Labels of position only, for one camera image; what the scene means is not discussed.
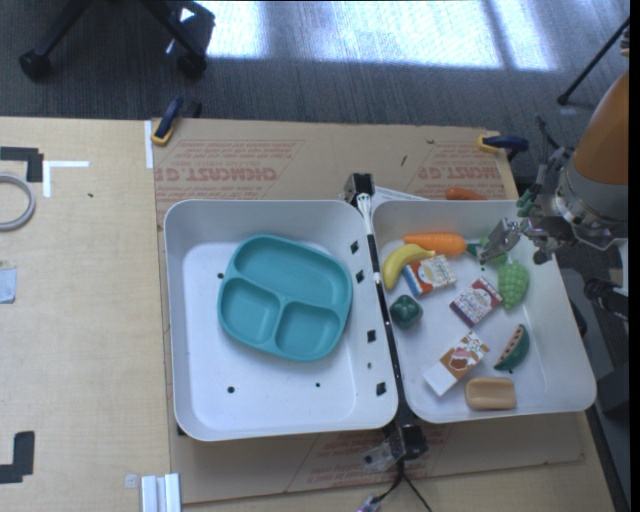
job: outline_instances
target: cardboard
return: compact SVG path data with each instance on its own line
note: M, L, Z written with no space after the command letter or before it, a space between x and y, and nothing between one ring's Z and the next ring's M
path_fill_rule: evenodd
M390 482L368 473L363 452L379 431L201 443L180 435L173 415L171 349L162 222L184 199L332 199L351 173L376 187L443 199L450 186L489 199L517 197L506 154L477 149L483 128L353 126L180 119L169 144L153 147L171 470L182 475L183 502ZM582 446L571 414L461 424L420 422L429 451L408 465L414 479L575 461Z

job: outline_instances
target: black office chair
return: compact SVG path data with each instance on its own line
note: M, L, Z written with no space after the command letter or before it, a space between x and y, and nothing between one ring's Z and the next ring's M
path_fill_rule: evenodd
M20 66L27 76L38 80L51 71L48 55L78 21L93 0L69 0L36 47L20 56ZM172 9L169 2L159 0L139 0L147 10L171 33L187 54L178 58L178 69L189 78L196 78L206 69L205 50L195 40L188 27L180 21L179 10ZM215 17L211 18L211 29L215 26Z

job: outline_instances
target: orange carrot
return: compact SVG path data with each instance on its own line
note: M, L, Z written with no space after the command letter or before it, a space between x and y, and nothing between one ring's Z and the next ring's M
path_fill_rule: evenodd
M423 249L447 256L462 254L467 249L467 242L455 233L410 233L404 235L403 239L406 244L417 244Z
M456 199L457 200L468 200L468 199L483 200L487 198L486 196L483 196L482 194L478 194L473 190L469 190L468 188L462 188L462 187L449 187L445 192L445 197L447 199L453 199L453 200L456 200Z

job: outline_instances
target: white ring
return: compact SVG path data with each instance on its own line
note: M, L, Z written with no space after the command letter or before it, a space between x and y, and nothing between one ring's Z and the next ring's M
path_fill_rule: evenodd
M14 229L18 229L24 226L33 215L33 211L36 207L36 196L33 193L31 186L25 180L23 180L22 178L18 178L17 176L14 176L12 174L0 173L0 183L10 183L18 188L21 188L29 198L27 209L22 215L20 215L20 217L9 222L0 222L0 232L13 231Z

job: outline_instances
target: wooden table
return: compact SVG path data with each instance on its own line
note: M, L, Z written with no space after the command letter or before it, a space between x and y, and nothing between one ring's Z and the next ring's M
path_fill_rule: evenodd
M34 217L0 233L0 261L18 269L16 300L0 305L0 465L11 463L15 433L35 432L34 472L0 485L2 510L135 511L135 476L171 471L154 175L144 140L141 121L0 119L2 146L90 162L53 169L51 197L34 184ZM0 190L0 201L7 197L18 200ZM613 510L586 417L575 419L582 460L415 484L434 512ZM189 510L351 511L386 488ZM406 485L383 509L424 510Z

